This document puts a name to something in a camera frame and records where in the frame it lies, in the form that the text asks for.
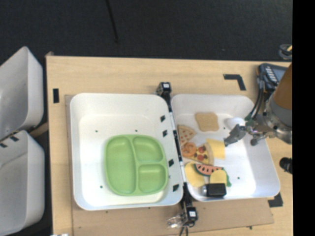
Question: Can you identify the yellow round biscuit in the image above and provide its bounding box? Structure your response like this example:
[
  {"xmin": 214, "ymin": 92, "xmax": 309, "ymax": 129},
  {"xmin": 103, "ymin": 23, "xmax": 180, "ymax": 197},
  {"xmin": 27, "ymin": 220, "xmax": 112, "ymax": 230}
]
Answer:
[{"xmin": 184, "ymin": 161, "xmax": 206, "ymax": 188}]

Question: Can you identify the black box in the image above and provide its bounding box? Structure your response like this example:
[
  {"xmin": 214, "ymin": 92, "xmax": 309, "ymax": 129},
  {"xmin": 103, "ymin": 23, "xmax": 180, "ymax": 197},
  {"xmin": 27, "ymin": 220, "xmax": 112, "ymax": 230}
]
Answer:
[{"xmin": 205, "ymin": 182, "xmax": 227, "ymax": 198}]

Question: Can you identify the orange pretzel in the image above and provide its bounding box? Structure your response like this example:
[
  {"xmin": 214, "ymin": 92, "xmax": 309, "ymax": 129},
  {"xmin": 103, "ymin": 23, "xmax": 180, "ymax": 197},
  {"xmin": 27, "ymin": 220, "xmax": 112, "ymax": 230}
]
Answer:
[{"xmin": 181, "ymin": 142, "xmax": 198, "ymax": 158}]

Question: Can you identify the red watermelon slice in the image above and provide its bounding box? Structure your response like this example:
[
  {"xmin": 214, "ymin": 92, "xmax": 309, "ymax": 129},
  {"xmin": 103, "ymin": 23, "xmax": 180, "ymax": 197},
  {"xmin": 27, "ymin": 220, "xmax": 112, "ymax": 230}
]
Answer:
[{"xmin": 193, "ymin": 163, "xmax": 224, "ymax": 177}]

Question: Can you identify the green divided plate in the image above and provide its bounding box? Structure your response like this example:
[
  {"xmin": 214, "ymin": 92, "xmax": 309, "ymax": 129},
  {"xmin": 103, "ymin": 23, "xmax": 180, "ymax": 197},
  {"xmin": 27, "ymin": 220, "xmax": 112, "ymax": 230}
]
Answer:
[{"xmin": 104, "ymin": 134, "xmax": 169, "ymax": 197}]

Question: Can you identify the white plastic tray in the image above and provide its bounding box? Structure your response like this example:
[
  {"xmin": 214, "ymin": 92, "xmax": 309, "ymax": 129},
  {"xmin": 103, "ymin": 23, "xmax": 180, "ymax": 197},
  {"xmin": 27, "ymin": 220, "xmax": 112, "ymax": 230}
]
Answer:
[
  {"xmin": 69, "ymin": 92, "xmax": 184, "ymax": 211},
  {"xmin": 170, "ymin": 93, "xmax": 282, "ymax": 203}
]

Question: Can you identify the pizza slice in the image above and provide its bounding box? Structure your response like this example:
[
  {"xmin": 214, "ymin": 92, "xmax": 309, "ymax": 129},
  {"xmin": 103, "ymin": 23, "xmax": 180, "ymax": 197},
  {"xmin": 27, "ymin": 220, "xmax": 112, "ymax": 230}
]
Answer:
[
  {"xmin": 189, "ymin": 142, "xmax": 215, "ymax": 166},
  {"xmin": 177, "ymin": 124, "xmax": 197, "ymax": 147}
]

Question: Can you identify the thin black and white rod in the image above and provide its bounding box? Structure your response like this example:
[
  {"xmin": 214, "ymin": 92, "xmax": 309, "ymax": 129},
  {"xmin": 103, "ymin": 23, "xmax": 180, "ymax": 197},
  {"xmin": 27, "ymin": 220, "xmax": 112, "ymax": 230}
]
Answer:
[{"xmin": 162, "ymin": 92, "xmax": 192, "ymax": 207}]

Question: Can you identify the black block with thin wires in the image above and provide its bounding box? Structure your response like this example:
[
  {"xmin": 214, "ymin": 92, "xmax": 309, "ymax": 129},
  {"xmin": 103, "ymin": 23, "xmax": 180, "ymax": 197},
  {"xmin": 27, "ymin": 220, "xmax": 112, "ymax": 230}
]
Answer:
[
  {"xmin": 155, "ymin": 81, "xmax": 172, "ymax": 96},
  {"xmin": 185, "ymin": 206, "xmax": 198, "ymax": 223}
]

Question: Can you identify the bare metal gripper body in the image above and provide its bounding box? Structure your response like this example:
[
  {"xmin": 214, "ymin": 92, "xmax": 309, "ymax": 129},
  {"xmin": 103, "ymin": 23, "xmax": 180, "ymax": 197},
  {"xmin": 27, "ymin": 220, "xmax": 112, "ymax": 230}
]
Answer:
[{"xmin": 245, "ymin": 116, "xmax": 293, "ymax": 145}]

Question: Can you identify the tan toast bread slice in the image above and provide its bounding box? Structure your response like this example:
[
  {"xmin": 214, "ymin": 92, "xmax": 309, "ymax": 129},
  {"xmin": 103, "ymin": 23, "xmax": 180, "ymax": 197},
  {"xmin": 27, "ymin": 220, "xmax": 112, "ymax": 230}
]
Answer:
[{"xmin": 194, "ymin": 112, "xmax": 220, "ymax": 133}]

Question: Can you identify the yellow cheese slice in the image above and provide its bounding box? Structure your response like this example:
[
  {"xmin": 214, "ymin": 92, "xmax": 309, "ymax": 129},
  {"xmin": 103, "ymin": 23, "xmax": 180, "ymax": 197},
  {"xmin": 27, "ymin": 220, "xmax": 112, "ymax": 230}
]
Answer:
[{"xmin": 206, "ymin": 138, "xmax": 226, "ymax": 160}]

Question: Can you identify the yellow taco with green lettuce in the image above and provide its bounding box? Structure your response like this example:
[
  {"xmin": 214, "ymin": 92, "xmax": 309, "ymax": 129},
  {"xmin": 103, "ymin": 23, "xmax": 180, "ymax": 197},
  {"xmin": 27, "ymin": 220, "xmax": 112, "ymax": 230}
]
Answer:
[{"xmin": 209, "ymin": 169, "xmax": 232, "ymax": 188}]

